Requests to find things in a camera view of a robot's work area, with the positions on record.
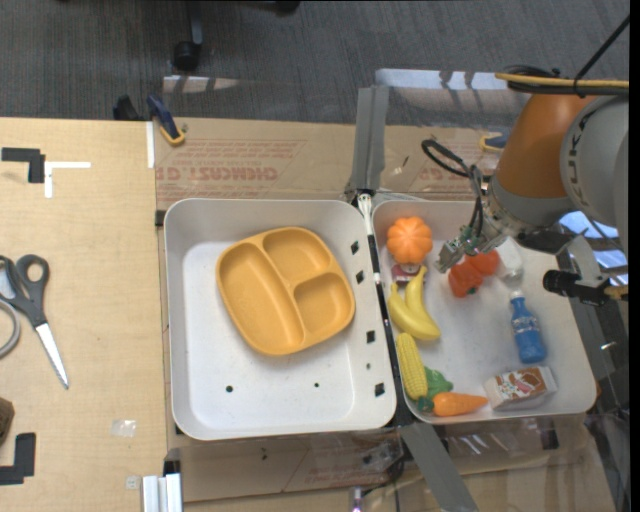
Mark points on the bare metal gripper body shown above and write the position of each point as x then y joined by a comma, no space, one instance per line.
489,234

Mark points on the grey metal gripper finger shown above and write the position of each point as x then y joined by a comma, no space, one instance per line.
448,256

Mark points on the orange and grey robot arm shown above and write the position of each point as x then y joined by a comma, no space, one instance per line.
535,150

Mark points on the orange bell pepper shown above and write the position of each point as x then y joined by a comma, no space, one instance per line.
465,280

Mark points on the orange toy pumpkin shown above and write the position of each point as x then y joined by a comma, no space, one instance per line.
409,240

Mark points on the small red and white can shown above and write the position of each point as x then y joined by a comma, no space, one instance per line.
403,273

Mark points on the yellow banana bunch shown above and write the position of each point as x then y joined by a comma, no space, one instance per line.
417,315

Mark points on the thin black and white rod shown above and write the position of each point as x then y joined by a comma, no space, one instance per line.
376,272

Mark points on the white plastic tray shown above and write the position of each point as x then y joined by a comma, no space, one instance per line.
475,345
280,395

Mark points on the blue bottle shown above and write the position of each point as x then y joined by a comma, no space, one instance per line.
527,332

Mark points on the yellow corn cob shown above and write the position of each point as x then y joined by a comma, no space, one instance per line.
411,365

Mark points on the green toy broccoli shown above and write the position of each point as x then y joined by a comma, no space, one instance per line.
439,382

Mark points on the orange carrot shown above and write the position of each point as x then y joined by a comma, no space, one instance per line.
457,404

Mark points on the white and brown carton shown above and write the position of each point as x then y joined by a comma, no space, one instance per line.
520,387

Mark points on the orange divided plate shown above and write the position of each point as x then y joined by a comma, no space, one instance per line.
270,300

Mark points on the brown cardboard board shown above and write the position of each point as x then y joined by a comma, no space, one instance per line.
250,160

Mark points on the black office chair base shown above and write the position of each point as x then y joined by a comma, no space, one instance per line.
187,50

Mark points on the grey scissors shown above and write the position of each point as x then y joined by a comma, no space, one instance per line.
35,305

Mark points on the brown rounded object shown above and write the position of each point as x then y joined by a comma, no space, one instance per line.
5,420

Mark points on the black cylinder on white bracket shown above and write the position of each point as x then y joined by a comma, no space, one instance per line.
570,284

